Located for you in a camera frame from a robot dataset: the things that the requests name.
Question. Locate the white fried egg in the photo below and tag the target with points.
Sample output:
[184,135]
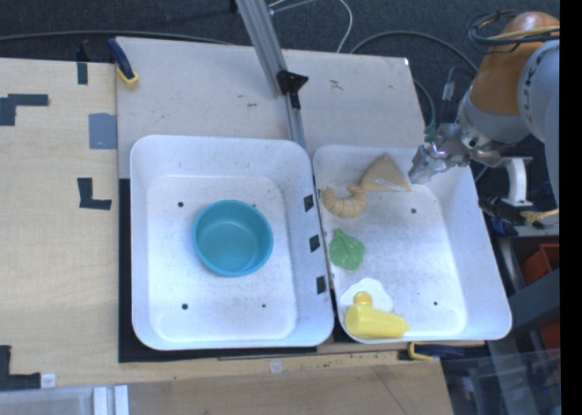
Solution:
[379,297]

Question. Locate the tan croissant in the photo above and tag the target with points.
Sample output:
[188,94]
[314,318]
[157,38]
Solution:
[345,206]

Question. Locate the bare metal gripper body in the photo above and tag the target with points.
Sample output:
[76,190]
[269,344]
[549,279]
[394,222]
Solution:
[459,147]

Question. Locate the pale flat board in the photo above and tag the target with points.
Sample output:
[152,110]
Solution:
[204,94]

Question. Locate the blue bowl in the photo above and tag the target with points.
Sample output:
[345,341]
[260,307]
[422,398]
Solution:
[232,240]

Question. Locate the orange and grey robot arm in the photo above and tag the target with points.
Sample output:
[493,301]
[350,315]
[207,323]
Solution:
[500,81]

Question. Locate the tan pizza slice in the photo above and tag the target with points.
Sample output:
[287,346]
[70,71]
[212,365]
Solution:
[386,174]

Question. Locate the green lettuce leaf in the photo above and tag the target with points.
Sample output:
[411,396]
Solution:
[346,250]

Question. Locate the black cylinder on white bracket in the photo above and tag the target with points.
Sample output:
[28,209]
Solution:
[518,185]

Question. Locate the white plastic tray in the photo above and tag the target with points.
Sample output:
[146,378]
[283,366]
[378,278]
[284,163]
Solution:
[218,313]
[418,258]

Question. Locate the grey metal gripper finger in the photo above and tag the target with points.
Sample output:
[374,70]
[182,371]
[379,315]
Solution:
[418,167]
[435,169]

